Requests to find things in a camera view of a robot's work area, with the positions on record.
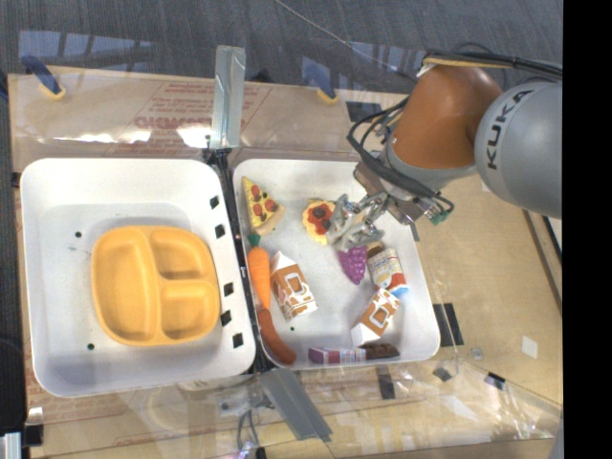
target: sausage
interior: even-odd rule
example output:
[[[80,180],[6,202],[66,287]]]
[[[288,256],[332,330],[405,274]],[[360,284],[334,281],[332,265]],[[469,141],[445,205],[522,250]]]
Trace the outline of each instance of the sausage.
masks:
[[[294,349],[287,345],[287,343],[285,343],[277,334],[276,330],[274,329],[270,310],[259,308],[257,310],[257,319],[259,320],[261,336],[278,359],[285,364],[294,363],[297,354],[295,353]]]

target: brown and white carton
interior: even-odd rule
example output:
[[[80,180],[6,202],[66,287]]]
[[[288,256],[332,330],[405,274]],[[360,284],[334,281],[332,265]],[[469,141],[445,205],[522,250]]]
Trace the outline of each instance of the brown and white carton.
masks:
[[[271,261],[272,291],[287,321],[312,313],[317,302],[299,266],[278,251]]]
[[[368,341],[379,339],[400,307],[400,300],[386,289],[374,293],[365,310],[351,328],[353,345],[359,347]]]

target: white tray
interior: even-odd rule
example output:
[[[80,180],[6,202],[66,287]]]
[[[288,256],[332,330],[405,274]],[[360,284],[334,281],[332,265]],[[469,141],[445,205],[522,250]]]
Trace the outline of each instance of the white tray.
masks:
[[[23,172],[21,202],[33,370],[47,391],[82,396],[214,380],[252,364],[255,343],[240,268],[221,185],[209,166],[39,160]],[[92,249],[107,230],[133,224],[191,230],[208,243],[227,324],[220,321],[189,343],[157,347],[123,345],[104,333],[92,298]],[[225,234],[217,237],[217,230]]]
[[[349,200],[357,202],[365,195],[353,177],[355,166],[352,162],[251,159],[234,169],[233,184],[245,250],[251,246],[246,240],[250,228],[241,187],[243,176],[260,184],[287,209],[276,229],[262,237],[261,246],[271,257],[282,251],[297,262],[317,301],[315,312],[290,322],[285,321],[277,304],[271,304],[276,332],[297,352],[296,361],[289,366],[295,370],[322,366],[308,360],[309,347],[352,347],[350,328],[374,294],[369,273],[366,271],[359,286],[353,284],[342,272],[336,252],[313,240],[301,221],[309,198],[336,201],[346,193]],[[398,254],[409,293],[381,339],[397,347],[400,356],[366,364],[426,360],[438,351],[440,330],[412,231],[388,213],[377,220],[376,226],[385,231],[382,240],[385,245]],[[276,365],[287,367],[267,353]]]

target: toy pizza slice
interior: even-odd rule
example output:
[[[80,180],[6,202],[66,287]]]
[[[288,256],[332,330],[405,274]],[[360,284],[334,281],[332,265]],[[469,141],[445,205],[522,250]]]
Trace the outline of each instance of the toy pizza slice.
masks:
[[[260,236],[269,233],[282,219],[285,207],[247,177],[242,178],[242,187],[247,199],[251,230]]]

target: orange divided plate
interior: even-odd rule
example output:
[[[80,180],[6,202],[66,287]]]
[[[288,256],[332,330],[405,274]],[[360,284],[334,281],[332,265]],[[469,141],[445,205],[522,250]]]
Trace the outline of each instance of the orange divided plate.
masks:
[[[220,296],[208,245],[166,226],[106,231],[92,256],[98,320],[114,340],[152,346],[199,339],[219,319]]]

